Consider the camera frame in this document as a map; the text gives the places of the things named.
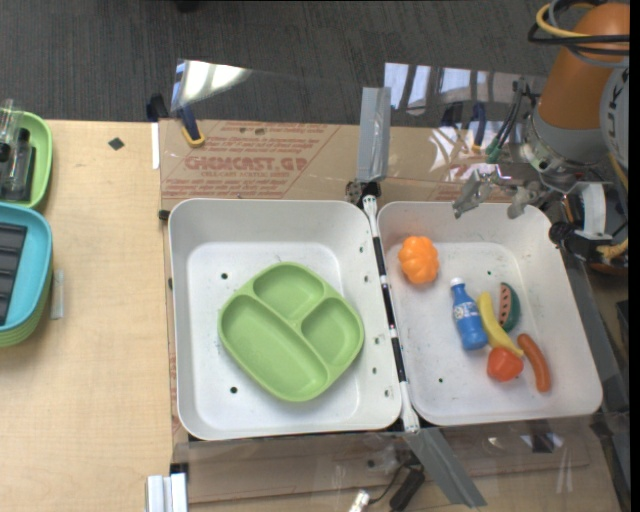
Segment green divided plate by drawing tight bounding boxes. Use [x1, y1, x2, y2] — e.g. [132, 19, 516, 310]
[0, 279, 54, 349]
[216, 261, 366, 403]
[0, 110, 54, 210]

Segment thin black and white rod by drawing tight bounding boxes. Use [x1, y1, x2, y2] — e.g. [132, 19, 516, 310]
[360, 195, 421, 434]

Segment black cylinder on white bracket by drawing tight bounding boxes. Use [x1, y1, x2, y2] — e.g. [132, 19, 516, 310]
[548, 181, 617, 261]

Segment white plastic tray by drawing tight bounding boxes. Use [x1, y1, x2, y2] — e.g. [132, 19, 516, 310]
[167, 197, 404, 442]
[375, 200, 604, 428]

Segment small clear plastic tube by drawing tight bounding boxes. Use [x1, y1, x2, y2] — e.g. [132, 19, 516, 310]
[49, 269, 67, 321]

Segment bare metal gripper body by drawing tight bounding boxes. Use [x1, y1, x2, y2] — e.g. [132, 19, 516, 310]
[494, 139, 599, 197]

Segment toy watermelon slice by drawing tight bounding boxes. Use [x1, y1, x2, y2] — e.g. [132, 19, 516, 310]
[498, 281, 522, 334]

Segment black block with thin wires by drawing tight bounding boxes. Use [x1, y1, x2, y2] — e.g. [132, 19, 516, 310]
[388, 465, 427, 511]

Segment blue divided plate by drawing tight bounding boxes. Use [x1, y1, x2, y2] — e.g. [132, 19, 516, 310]
[0, 201, 54, 333]

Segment orange toy sausage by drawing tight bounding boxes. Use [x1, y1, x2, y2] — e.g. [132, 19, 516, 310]
[516, 332, 553, 394]

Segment blue toy bottle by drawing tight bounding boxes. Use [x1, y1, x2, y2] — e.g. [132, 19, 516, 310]
[448, 277, 489, 352]

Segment red toy pepper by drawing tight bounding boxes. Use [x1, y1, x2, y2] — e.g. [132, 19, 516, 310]
[486, 346, 525, 383]

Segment brown cardboard board red print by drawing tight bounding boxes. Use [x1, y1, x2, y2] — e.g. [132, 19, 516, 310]
[157, 118, 592, 505]

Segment clear plastic bottle black cap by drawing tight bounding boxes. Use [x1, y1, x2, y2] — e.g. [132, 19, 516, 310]
[2, 127, 33, 201]

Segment orange toy pumpkin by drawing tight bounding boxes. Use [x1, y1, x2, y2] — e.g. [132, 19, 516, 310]
[397, 235, 441, 286]

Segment black ribbed rectangular object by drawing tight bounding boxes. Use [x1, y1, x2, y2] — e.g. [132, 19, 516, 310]
[0, 222, 29, 327]

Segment yellow banana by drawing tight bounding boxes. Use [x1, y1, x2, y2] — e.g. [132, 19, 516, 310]
[475, 291, 525, 359]

